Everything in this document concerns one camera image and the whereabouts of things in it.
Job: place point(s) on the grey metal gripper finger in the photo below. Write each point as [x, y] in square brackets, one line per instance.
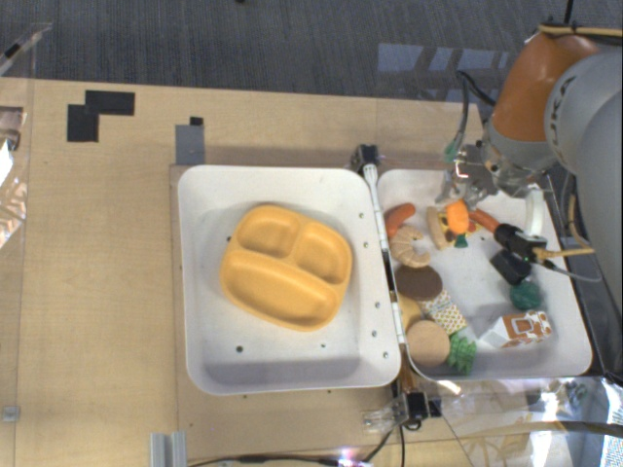
[476, 195]
[449, 188]

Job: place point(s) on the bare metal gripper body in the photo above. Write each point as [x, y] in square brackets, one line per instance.
[479, 168]

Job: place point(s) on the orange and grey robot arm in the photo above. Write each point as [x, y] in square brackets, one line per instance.
[579, 115]

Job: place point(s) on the red sausage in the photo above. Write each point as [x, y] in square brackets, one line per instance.
[484, 219]
[399, 214]

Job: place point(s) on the orange carrot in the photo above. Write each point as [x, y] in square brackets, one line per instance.
[457, 216]

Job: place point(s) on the pizza slice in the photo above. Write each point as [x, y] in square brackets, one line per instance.
[438, 231]

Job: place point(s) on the tan croissant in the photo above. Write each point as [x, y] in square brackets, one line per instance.
[409, 248]

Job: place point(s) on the black cube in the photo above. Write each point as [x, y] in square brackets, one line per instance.
[508, 268]

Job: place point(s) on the white plastic tray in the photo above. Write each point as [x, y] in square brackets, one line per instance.
[204, 309]
[477, 280]

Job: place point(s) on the dark brown biscuit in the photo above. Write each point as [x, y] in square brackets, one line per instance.
[418, 282]

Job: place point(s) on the green broccoli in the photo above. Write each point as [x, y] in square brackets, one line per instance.
[525, 296]

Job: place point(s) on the yellow patterned packet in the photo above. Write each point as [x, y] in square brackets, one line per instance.
[445, 314]

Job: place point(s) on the yellow toy food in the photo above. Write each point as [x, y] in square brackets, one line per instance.
[409, 312]

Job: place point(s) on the white and brown carton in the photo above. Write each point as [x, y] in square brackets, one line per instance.
[521, 330]

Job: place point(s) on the tan round biscuit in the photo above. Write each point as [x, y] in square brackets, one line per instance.
[427, 343]

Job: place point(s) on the green leafy toy vegetable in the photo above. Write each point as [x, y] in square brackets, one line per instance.
[461, 353]

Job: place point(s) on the orange divided plate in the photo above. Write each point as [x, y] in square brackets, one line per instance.
[287, 270]

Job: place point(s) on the black cylinder on white bracket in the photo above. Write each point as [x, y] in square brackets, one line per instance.
[521, 243]

